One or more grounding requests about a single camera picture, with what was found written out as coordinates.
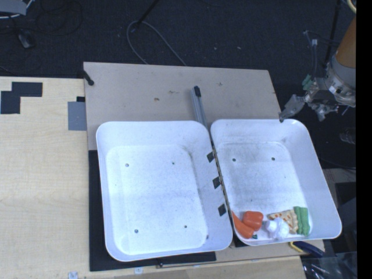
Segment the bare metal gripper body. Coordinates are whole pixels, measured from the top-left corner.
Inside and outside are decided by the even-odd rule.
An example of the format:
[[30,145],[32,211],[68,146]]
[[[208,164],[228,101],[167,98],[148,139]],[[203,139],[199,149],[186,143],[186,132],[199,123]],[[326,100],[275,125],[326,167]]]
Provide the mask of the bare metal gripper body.
[[323,103],[327,105],[356,106],[355,83],[340,78],[337,74],[327,73],[325,77],[311,79],[307,75],[303,81],[303,89],[306,91],[305,100],[311,103]]

